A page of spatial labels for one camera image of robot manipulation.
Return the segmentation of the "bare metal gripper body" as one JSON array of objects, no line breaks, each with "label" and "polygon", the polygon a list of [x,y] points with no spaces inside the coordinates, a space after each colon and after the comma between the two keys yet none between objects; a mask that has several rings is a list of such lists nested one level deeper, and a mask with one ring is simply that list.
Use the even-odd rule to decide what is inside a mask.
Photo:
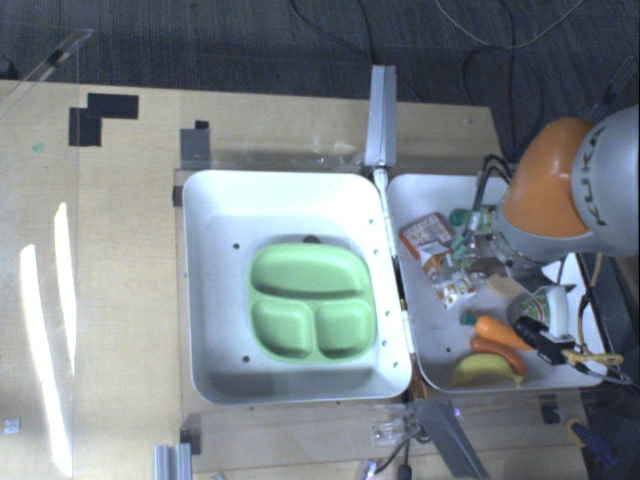
[{"label": "bare metal gripper body", "polygon": [[542,275],[542,264],[514,250],[500,233],[476,234],[467,250],[467,264],[473,273],[508,275],[520,281]]}]

